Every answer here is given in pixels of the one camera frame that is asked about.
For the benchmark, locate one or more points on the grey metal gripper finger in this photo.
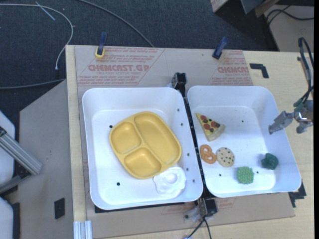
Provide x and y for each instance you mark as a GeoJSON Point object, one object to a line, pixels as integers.
{"type": "Point", "coordinates": [281, 121]}
{"type": "Point", "coordinates": [303, 127]}

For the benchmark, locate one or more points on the brown cardboard board red print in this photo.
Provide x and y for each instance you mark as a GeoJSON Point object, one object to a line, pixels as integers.
{"type": "Point", "coordinates": [149, 63]}

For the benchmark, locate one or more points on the orange pretzel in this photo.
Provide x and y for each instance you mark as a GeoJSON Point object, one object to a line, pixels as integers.
{"type": "Point", "coordinates": [210, 158]}

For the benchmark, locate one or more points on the chocolate chip biscuit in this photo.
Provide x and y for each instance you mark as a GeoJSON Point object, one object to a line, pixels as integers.
{"type": "Point", "coordinates": [225, 156]}

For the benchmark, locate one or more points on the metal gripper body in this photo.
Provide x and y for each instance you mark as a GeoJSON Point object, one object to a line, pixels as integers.
{"type": "Point", "coordinates": [309, 107]}

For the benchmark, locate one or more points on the white plastic tray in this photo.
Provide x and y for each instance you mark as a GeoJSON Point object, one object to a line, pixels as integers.
{"type": "Point", "coordinates": [249, 133]}
{"type": "Point", "coordinates": [104, 193]}

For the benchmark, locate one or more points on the dark green broccoli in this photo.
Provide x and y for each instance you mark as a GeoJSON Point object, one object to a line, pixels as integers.
{"type": "Point", "coordinates": [270, 161]}

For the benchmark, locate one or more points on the pizza slice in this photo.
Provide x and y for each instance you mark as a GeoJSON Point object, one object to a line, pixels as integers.
{"type": "Point", "coordinates": [209, 128]}

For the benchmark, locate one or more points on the yellow divided plate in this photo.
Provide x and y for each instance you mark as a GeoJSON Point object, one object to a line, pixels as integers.
{"type": "Point", "coordinates": [152, 133]}

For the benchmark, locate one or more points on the white fried egg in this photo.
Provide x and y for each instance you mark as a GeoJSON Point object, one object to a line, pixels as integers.
{"type": "Point", "coordinates": [170, 180]}

